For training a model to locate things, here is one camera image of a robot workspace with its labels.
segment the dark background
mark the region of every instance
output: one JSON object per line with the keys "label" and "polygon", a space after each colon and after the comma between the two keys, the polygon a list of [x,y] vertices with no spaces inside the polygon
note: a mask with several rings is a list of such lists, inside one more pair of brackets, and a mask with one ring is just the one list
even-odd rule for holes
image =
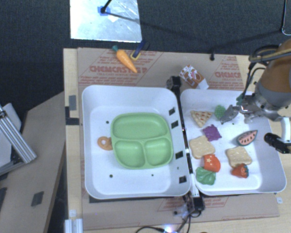
{"label": "dark background", "polygon": [[[149,50],[250,54],[290,38],[284,0],[137,0]],[[64,89],[63,48],[111,48],[70,39],[69,0],[0,0],[0,103],[20,117]],[[291,33],[291,0],[286,30]],[[137,44],[120,43],[134,49]]]}

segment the toy sink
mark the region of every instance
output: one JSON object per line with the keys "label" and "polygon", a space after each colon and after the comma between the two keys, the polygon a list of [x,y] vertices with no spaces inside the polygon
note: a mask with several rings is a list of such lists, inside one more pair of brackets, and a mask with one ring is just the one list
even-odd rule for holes
{"label": "toy sink", "polygon": [[[85,188],[96,199],[174,197],[191,187],[177,98],[157,87],[82,93]],[[112,138],[113,150],[97,144]]]}
{"label": "toy sink", "polygon": [[111,138],[115,157],[126,168],[160,167],[173,157],[168,124],[155,113],[117,116],[111,124]]}

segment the green plate compartment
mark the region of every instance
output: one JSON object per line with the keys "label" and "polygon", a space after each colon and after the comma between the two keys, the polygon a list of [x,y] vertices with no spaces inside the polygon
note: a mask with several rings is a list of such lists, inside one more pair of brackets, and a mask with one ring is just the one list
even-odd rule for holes
{"label": "green plate compartment", "polygon": [[111,124],[112,147],[117,161],[130,169],[168,164],[173,144],[167,122],[155,113],[128,113]]}

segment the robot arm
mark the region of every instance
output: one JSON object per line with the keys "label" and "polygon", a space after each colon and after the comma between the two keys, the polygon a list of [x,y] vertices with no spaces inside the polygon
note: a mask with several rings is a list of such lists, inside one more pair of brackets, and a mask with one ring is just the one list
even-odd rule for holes
{"label": "robot arm", "polygon": [[[267,46],[256,50],[249,57],[249,61],[251,64],[247,74],[245,90],[237,98],[237,105],[230,105],[220,121],[222,124],[230,121],[238,113],[244,115],[245,123],[250,123],[255,117],[267,117],[272,121],[280,121],[282,137],[269,133],[264,140],[281,153],[291,153],[291,117],[278,114],[278,110],[287,108],[291,104],[291,39],[279,47]],[[256,63],[265,65],[266,68],[258,67],[254,69]],[[255,84],[255,92],[252,95],[246,95],[253,75],[259,69],[265,69],[265,71]]]}

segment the toy watermelon slice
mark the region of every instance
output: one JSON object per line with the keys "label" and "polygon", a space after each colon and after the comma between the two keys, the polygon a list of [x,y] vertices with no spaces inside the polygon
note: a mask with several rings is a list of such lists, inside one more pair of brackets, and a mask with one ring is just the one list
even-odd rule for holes
{"label": "toy watermelon slice", "polygon": [[257,137],[257,134],[257,130],[247,131],[239,135],[236,141],[240,146],[247,146],[254,141],[254,139]]}

